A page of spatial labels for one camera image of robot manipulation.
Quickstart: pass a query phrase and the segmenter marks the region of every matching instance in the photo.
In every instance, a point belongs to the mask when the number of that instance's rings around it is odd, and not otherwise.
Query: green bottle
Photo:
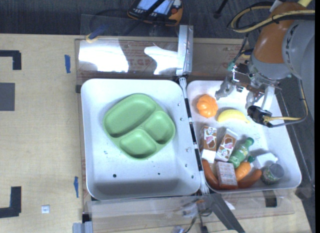
[[[234,168],[237,168],[240,163],[246,159],[249,152],[249,147],[254,144],[254,142],[254,139],[251,137],[247,138],[244,144],[232,152],[228,162],[232,163]]]

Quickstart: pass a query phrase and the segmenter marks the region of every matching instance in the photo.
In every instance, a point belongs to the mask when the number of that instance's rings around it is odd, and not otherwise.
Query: wooden table
[[[82,221],[81,141],[75,92],[78,38],[0,35],[0,50],[19,50],[22,55],[21,70],[12,69],[11,57],[0,57],[0,83],[15,83],[14,111],[0,111],[0,209],[10,206],[11,187],[21,187],[22,193],[21,213],[0,218],[0,232],[67,233],[72,232],[73,223]],[[240,43],[241,40],[234,40],[234,44]],[[70,73],[65,56],[70,56]],[[246,232],[310,232],[301,201],[292,195],[291,204],[294,213],[239,218],[239,222]],[[49,213],[42,213],[45,205],[50,206]],[[210,232],[226,229],[221,222],[206,225]],[[171,230],[172,227],[132,232]],[[195,226],[190,232],[200,230]]]

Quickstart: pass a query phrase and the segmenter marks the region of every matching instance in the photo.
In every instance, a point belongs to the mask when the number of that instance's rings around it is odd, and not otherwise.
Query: yellow banana
[[[222,111],[217,117],[218,122],[224,122],[226,120],[242,120],[246,123],[250,123],[250,121],[246,118],[245,114],[243,114],[240,110],[237,109],[227,109]]]

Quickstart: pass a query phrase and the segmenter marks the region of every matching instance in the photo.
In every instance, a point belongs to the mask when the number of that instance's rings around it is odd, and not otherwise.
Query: white tray
[[[129,158],[107,137],[104,114],[125,97],[151,96],[171,117],[173,140],[146,160]],[[200,174],[182,89],[170,80],[90,79],[81,88],[86,184],[98,200],[187,196]]]
[[[273,185],[265,185],[261,180],[259,180],[250,188],[237,190],[214,189],[214,191],[218,193],[236,193],[296,188],[300,184],[302,176],[285,126],[268,128],[253,122],[249,117],[247,118],[251,123],[245,123],[239,120],[230,120],[225,122],[216,121],[217,115],[225,109],[238,109],[247,115],[247,110],[245,109],[246,97],[248,94],[247,90],[243,90],[242,92],[234,90],[228,97],[220,98],[217,101],[219,110],[215,117],[205,118],[198,113],[196,104],[199,97],[204,94],[215,97],[215,93],[220,89],[221,83],[222,81],[196,80],[192,81],[187,86],[187,95],[189,98],[191,116],[194,122],[194,130],[198,144],[201,144],[200,134],[201,128],[204,125],[217,128],[218,135],[223,132],[223,129],[228,128],[238,134],[238,140],[244,140],[246,137],[252,137],[254,139],[254,144],[250,147],[250,154],[260,155],[266,152],[273,153],[278,158],[277,162],[284,168],[284,177]],[[282,115],[276,98],[272,100],[269,111],[272,112],[273,116]]]

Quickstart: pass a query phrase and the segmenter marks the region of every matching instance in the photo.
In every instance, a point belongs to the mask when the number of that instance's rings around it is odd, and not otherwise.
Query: gray can
[[[276,183],[285,175],[285,170],[278,163],[273,163],[262,171],[261,180],[264,184],[271,185]]]

